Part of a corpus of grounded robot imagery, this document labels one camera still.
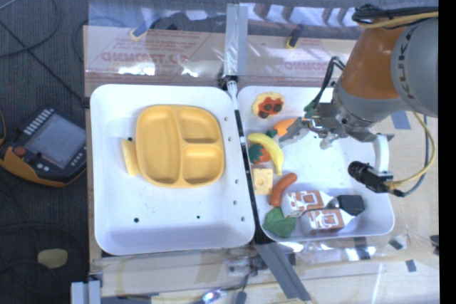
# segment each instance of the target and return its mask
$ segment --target green vegetable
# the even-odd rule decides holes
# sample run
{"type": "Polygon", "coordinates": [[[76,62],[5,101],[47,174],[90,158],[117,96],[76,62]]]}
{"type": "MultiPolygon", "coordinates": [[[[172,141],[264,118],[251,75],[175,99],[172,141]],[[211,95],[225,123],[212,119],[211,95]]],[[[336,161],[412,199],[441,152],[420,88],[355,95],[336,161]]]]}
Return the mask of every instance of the green vegetable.
{"type": "Polygon", "coordinates": [[[296,218],[285,218],[280,207],[273,208],[267,215],[263,228],[268,231],[287,239],[296,225],[296,218]]]}

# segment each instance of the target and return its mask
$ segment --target black connector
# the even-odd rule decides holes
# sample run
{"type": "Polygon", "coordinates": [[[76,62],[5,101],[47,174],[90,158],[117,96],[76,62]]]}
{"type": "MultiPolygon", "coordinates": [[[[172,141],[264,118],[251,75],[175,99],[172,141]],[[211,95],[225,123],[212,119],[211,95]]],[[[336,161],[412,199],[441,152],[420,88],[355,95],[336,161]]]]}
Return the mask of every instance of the black connector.
{"type": "Polygon", "coordinates": [[[387,172],[377,173],[369,164],[364,164],[359,161],[353,161],[349,164],[348,173],[357,182],[364,184],[368,189],[375,193],[389,192],[389,189],[384,182],[393,178],[392,174],[387,172]]]}

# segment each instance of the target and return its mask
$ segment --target yellow cable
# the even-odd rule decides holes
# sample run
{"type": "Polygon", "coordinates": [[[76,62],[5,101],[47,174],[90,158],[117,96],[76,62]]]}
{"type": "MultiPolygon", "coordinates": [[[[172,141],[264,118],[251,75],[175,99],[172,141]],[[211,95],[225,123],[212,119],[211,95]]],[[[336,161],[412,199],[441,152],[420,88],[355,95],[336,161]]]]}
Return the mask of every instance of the yellow cable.
{"type": "Polygon", "coordinates": [[[421,14],[415,14],[412,16],[401,16],[398,18],[389,19],[387,21],[380,21],[377,23],[363,23],[363,22],[359,22],[359,21],[357,23],[362,28],[379,28],[379,27],[387,27],[387,26],[396,26],[401,23],[417,21],[418,19],[435,18],[438,16],[439,16],[439,12],[433,11],[430,13],[421,13],[421,14]]]}
{"type": "Polygon", "coordinates": [[[431,153],[431,157],[428,161],[428,163],[419,171],[417,172],[416,174],[412,175],[411,177],[408,177],[407,179],[404,179],[404,180],[398,180],[398,181],[391,181],[391,182],[385,182],[385,185],[389,188],[389,190],[393,191],[394,189],[397,189],[398,187],[401,187],[402,185],[414,180],[414,179],[417,179],[419,177],[421,177],[421,175],[423,175],[424,173],[426,173],[426,171],[429,170],[429,168],[432,166],[432,164],[434,163],[435,161],[435,142],[434,142],[434,139],[432,138],[432,135],[429,131],[429,128],[426,126],[426,124],[420,119],[420,117],[418,117],[418,114],[417,113],[413,113],[413,115],[416,117],[416,119],[418,120],[418,122],[421,124],[421,126],[424,128],[425,132],[426,132],[426,135],[429,137],[429,141],[430,141],[430,145],[432,147],[432,153],[431,153]]]}

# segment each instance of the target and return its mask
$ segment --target white tray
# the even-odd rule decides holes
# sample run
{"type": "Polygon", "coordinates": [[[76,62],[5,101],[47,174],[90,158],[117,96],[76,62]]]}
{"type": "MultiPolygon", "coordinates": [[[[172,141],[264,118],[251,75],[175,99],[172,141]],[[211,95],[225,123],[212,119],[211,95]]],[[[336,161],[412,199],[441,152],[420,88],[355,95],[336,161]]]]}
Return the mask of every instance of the white tray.
{"type": "MultiPolygon", "coordinates": [[[[272,130],[275,123],[288,117],[304,116],[304,107],[315,98],[319,88],[264,87],[248,86],[238,94],[239,113],[244,134],[272,130]],[[274,91],[284,96],[284,106],[278,115],[261,119],[252,112],[252,105],[258,94],[274,91]]],[[[331,99],[332,89],[325,90],[322,102],[331,99]]],[[[310,241],[316,239],[345,238],[355,236],[380,236],[387,234],[394,226],[394,213],[387,194],[376,194],[348,175],[348,165],[360,161],[374,165],[375,155],[371,143],[361,143],[347,137],[333,142],[327,150],[320,148],[321,139],[310,132],[302,140],[286,145],[282,150],[285,155],[283,175],[294,172],[298,180],[286,192],[318,189],[330,196],[339,194],[360,194],[366,210],[353,219],[346,227],[336,233],[305,234],[300,222],[290,238],[284,239],[270,231],[264,230],[269,238],[275,241],[310,241]]],[[[274,168],[271,162],[251,165],[252,167],[274,168]]],[[[274,175],[274,183],[280,177],[274,175]]],[[[269,205],[269,196],[256,195],[256,205],[261,224],[267,213],[273,208],[269,205]]]]}
{"type": "Polygon", "coordinates": [[[95,238],[113,255],[231,248],[250,242],[254,219],[232,101],[211,87],[103,85],[90,98],[95,238]],[[225,168],[214,183],[164,188],[130,176],[121,140],[146,107],[192,105],[218,120],[225,168]]]}

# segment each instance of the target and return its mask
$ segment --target toy sausage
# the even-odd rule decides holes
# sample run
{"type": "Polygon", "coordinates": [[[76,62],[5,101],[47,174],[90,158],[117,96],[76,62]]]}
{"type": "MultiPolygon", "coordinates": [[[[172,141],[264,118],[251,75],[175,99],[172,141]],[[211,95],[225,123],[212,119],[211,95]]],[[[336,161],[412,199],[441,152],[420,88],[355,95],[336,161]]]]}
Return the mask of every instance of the toy sausage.
{"type": "Polygon", "coordinates": [[[280,206],[282,195],[287,187],[293,184],[298,179],[297,175],[294,172],[282,177],[279,182],[272,188],[271,197],[269,198],[269,203],[272,206],[280,206]]]}

